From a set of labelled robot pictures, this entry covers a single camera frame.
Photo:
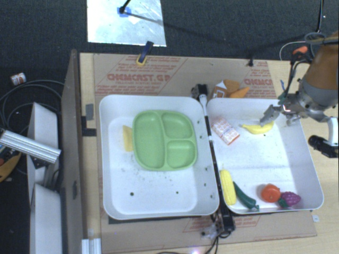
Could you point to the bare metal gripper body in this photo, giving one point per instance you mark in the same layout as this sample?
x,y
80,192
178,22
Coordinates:
x,y
304,107

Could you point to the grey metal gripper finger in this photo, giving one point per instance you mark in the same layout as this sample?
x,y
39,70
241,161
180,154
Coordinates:
x,y
266,115
275,114

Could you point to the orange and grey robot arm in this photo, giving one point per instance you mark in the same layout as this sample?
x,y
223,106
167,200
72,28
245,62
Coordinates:
x,y
323,70

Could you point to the yellow banana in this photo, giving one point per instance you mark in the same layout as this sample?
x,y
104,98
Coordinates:
x,y
255,129

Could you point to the white plastic tray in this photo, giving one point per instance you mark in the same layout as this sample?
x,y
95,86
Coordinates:
x,y
159,189
265,157

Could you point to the orange and white packet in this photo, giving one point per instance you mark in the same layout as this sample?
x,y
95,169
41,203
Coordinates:
x,y
225,131

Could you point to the orange biscuit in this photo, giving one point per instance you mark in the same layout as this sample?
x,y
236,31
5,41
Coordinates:
x,y
232,85

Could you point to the orange and white carton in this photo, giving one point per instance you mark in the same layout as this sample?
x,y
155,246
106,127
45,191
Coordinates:
x,y
219,91

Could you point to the thin black and white rod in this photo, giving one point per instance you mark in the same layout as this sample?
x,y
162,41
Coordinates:
x,y
210,139

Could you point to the orange tomato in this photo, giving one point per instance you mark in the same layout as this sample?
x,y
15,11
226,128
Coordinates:
x,y
270,193

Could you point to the yellow corn cob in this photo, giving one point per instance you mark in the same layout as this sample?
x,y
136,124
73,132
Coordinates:
x,y
228,188

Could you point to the purple grapes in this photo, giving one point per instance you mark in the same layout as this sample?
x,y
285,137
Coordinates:
x,y
290,198

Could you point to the green cucumber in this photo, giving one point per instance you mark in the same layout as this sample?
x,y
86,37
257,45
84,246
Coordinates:
x,y
243,197

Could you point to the brown cardboard board red print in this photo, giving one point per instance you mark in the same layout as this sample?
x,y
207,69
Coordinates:
x,y
164,73

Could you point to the green divided plate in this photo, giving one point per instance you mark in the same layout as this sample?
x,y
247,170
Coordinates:
x,y
159,141

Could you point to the yellow flat slice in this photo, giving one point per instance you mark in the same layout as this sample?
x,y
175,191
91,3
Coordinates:
x,y
127,139

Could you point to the orange and white can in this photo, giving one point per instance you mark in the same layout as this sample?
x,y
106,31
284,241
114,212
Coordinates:
x,y
18,79

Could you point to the black cylinder on white bracket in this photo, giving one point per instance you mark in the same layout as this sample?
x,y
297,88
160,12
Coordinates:
x,y
321,144

